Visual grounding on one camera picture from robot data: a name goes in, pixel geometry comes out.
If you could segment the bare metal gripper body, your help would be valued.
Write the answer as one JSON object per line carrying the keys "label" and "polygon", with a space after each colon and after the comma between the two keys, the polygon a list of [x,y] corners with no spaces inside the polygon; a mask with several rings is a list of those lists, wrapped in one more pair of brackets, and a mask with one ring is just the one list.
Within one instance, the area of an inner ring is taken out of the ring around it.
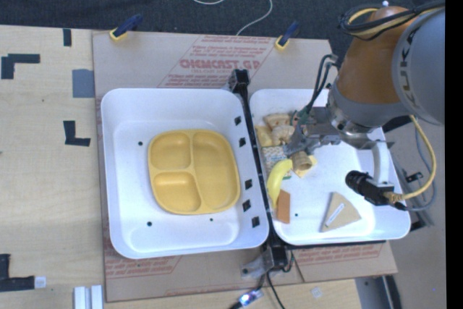
{"label": "bare metal gripper body", "polygon": [[373,128],[349,120],[338,108],[319,106],[309,111],[303,109],[298,113],[298,127],[306,138],[319,138],[322,146],[343,142],[358,150],[367,150],[375,145],[375,141],[368,137]]}

